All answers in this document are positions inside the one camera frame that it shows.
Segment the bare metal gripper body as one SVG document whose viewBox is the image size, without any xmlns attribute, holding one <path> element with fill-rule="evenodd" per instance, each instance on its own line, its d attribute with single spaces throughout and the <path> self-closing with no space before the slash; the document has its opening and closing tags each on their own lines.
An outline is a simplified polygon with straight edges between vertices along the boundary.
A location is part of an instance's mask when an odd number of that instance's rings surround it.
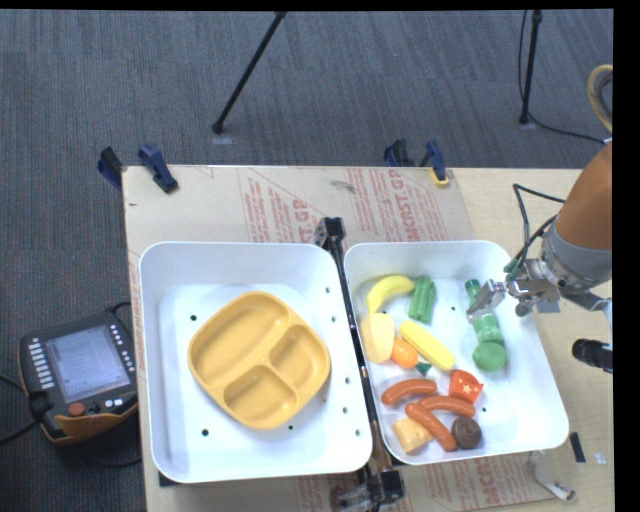
<svg viewBox="0 0 640 512">
<path fill-rule="evenodd" d="M 560 311 L 560 294 L 555 284 L 549 281 L 534 259 L 521 261 L 514 258 L 506 266 L 506 288 L 510 296 L 531 298 L 535 301 L 533 310 L 540 313 Z"/>
</svg>

